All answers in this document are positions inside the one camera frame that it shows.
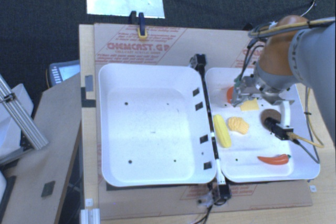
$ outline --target white tray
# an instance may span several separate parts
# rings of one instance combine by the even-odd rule
[[[109,184],[204,184],[215,177],[195,70],[111,63],[99,72],[99,94],[102,173]]]
[[[260,120],[262,111],[264,109],[280,111],[279,106],[258,100],[258,111],[242,112],[239,107],[234,108],[227,102],[226,92],[233,86],[233,81],[240,72],[240,68],[212,68],[206,74],[212,115],[220,114],[226,122],[232,116],[242,117],[250,126],[246,135],[229,131],[232,139],[230,148],[223,148],[217,143],[223,174],[238,183],[317,177],[320,165],[315,163],[300,146],[290,141],[279,140],[262,126]],[[252,69],[247,69],[244,75],[250,75],[252,72]],[[291,127],[296,134],[310,139],[297,88],[291,87],[289,91],[283,92],[281,97],[295,100],[290,106]],[[315,156],[313,146],[306,142],[301,143]],[[292,156],[286,165],[268,165],[257,158],[284,153]]]

